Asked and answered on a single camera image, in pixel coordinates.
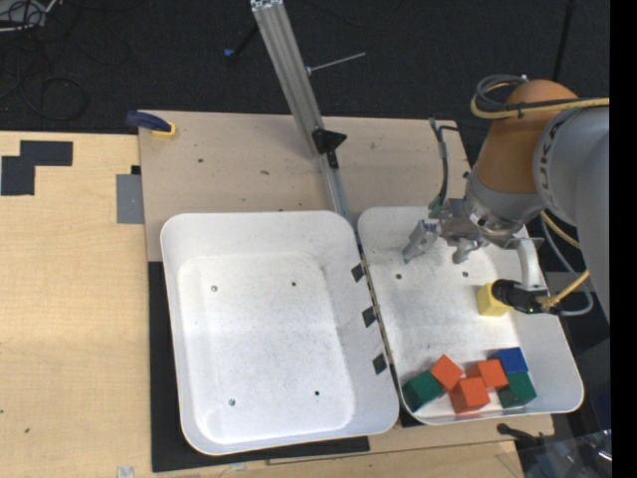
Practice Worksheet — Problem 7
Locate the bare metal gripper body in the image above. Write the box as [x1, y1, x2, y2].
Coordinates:
[436, 197, 526, 249]

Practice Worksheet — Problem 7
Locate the yellow cube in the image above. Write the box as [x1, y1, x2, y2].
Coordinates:
[475, 282, 512, 319]

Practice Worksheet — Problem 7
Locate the white plastic tray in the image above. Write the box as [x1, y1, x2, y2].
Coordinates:
[356, 205, 585, 426]
[159, 209, 401, 457]

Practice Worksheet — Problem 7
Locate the blue cube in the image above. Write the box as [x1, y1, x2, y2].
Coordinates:
[489, 347, 530, 375]

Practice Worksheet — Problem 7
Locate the orange cube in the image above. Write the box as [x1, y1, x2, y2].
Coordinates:
[449, 375, 492, 415]
[465, 358, 510, 390]
[429, 354, 465, 392]

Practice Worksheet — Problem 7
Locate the green cube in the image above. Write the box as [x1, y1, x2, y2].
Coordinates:
[497, 370, 538, 410]
[401, 369, 445, 413]

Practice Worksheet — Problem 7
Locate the pale wood board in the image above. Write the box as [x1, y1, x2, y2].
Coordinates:
[135, 110, 556, 469]

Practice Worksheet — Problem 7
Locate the black cylinder on white bracket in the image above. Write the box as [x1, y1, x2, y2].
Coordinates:
[490, 235, 562, 316]

